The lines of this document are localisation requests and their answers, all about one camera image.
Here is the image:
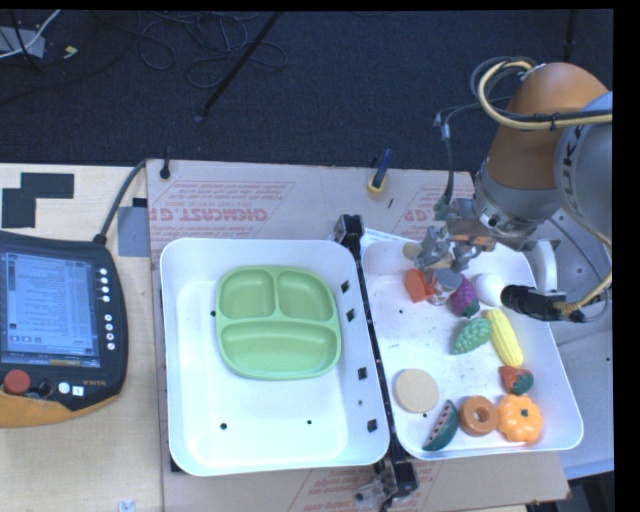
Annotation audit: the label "tan round toy biscuit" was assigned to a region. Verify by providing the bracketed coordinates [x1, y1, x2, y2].
[392, 368, 441, 415]

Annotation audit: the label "purple toy grapes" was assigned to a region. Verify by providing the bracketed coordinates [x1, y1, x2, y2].
[449, 275, 482, 319]

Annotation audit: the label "white toy egg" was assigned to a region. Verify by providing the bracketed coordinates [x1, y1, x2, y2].
[473, 272, 507, 308]

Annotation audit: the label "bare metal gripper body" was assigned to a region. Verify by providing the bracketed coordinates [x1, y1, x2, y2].
[443, 196, 532, 252]

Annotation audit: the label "toy watermelon slice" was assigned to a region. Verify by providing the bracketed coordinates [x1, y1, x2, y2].
[421, 399, 460, 453]

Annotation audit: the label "green toy grapes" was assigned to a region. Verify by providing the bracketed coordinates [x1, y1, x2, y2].
[451, 316, 494, 357]

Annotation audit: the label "yellow toy corn cob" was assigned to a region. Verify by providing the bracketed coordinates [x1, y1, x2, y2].
[485, 306, 525, 369]

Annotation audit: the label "orange toy carton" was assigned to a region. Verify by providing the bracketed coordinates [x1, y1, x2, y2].
[403, 267, 437, 305]

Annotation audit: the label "white plastic tray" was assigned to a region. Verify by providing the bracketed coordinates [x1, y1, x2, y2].
[159, 237, 392, 478]
[360, 233, 585, 461]

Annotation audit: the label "brown cardboard board red print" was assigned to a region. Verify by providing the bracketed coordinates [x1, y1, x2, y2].
[144, 158, 572, 512]

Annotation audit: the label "small can with grey lid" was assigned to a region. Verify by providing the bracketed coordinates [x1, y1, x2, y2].
[426, 269, 464, 307]

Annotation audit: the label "brown toy doughnut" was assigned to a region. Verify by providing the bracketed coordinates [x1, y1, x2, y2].
[458, 395, 500, 438]

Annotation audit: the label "black cylinder on white bracket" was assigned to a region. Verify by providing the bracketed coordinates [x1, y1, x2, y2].
[500, 238, 571, 323]

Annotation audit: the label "red toy strawberry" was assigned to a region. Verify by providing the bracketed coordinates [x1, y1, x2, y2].
[498, 365, 535, 397]

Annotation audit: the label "green divided plate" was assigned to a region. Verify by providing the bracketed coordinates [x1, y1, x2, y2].
[215, 265, 343, 382]

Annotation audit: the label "thin black rod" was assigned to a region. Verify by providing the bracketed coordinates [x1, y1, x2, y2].
[348, 234, 404, 469]

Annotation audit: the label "orange toy pumpkin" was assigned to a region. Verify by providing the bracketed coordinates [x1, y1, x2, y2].
[496, 393, 545, 445]

